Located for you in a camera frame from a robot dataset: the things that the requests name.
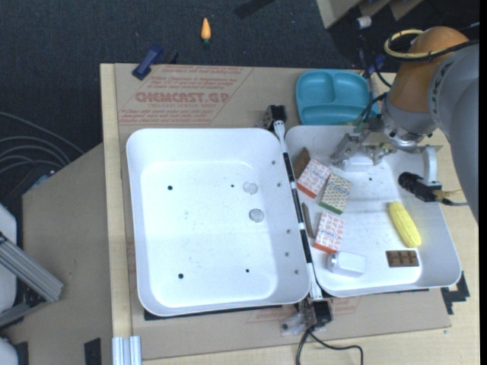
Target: black bracket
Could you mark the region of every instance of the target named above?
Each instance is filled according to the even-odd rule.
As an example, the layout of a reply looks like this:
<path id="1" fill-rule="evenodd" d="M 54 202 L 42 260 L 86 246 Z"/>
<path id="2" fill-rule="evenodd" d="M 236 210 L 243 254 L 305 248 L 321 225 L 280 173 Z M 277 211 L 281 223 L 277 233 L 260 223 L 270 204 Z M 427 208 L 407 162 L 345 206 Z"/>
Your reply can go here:
<path id="1" fill-rule="evenodd" d="M 457 282 L 457 290 L 450 290 L 447 287 L 441 288 L 441 294 L 443 295 L 444 305 L 447 307 L 448 315 L 453 315 L 453 303 L 466 301 L 467 297 L 470 297 L 469 288 L 466 285 L 465 276 L 460 276 L 460 280 Z"/>
<path id="2" fill-rule="evenodd" d="M 93 341 L 84 344 L 84 363 L 86 365 L 101 365 L 100 338 L 96 338 Z"/>
<path id="3" fill-rule="evenodd" d="M 268 106 L 264 117 L 257 123 L 256 127 L 261 129 L 274 131 L 274 122 L 281 120 L 283 123 L 288 119 L 286 115 L 286 108 L 284 106 Z"/>

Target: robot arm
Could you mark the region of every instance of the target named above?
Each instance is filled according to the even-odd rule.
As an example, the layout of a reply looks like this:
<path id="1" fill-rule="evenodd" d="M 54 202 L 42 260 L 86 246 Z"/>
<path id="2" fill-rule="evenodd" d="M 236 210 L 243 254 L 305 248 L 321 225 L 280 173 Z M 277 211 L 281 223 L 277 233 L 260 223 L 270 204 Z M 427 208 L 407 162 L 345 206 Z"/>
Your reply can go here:
<path id="1" fill-rule="evenodd" d="M 418 35 L 407 53 L 390 49 L 394 37 Z M 410 30 L 386 41 L 387 54 L 403 63 L 387 93 L 380 119 L 365 120 L 358 136 L 345 136 L 332 162 L 346 169 L 353 156 L 374 164 L 418 143 L 439 128 L 450 142 L 455 170 L 479 221 L 479 44 L 449 27 Z"/>

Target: cracker box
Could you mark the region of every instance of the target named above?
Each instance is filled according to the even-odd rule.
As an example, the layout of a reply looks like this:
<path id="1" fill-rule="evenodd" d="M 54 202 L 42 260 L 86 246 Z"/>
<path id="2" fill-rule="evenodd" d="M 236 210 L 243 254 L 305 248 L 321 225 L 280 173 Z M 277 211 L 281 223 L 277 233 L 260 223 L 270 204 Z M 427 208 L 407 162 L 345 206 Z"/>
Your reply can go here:
<path id="1" fill-rule="evenodd" d="M 322 212 L 313 247 L 324 252 L 338 252 L 342 242 L 344 225 L 345 222 L 342 218 L 329 212 Z"/>
<path id="2" fill-rule="evenodd" d="M 298 189 L 310 197 L 316 198 L 326 184 L 331 172 L 326 165 L 311 158 L 297 181 Z"/>
<path id="3" fill-rule="evenodd" d="M 345 210 L 350 195 L 352 183 L 336 174 L 331 174 L 326 182 L 321 201 L 321 207 L 341 214 Z"/>

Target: metal bar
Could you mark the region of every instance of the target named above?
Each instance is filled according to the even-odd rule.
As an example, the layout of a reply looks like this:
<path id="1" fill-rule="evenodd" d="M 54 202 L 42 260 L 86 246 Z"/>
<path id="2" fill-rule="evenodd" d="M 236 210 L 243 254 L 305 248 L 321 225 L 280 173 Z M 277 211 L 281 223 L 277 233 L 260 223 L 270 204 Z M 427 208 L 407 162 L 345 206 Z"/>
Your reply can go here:
<path id="1" fill-rule="evenodd" d="M 44 300 L 57 301 L 63 283 L 37 264 L 0 232 L 0 264 L 33 289 Z"/>
<path id="2" fill-rule="evenodd" d="M 21 318 L 26 313 L 30 312 L 31 308 L 32 307 L 24 302 L 0 313 L 0 328 Z"/>
<path id="3" fill-rule="evenodd" d="M 138 335 L 112 340 L 113 365 L 142 365 L 142 344 Z"/>

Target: yellow corn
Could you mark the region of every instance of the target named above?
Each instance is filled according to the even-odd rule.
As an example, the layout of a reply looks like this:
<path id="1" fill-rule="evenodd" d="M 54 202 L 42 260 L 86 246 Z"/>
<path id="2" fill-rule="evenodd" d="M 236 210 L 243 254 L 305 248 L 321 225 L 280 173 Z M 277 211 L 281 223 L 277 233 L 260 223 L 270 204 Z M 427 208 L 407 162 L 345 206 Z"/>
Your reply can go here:
<path id="1" fill-rule="evenodd" d="M 404 244 L 408 247 L 420 246 L 421 236 L 404 206 L 400 202 L 392 202 L 389 205 L 389 213 Z"/>

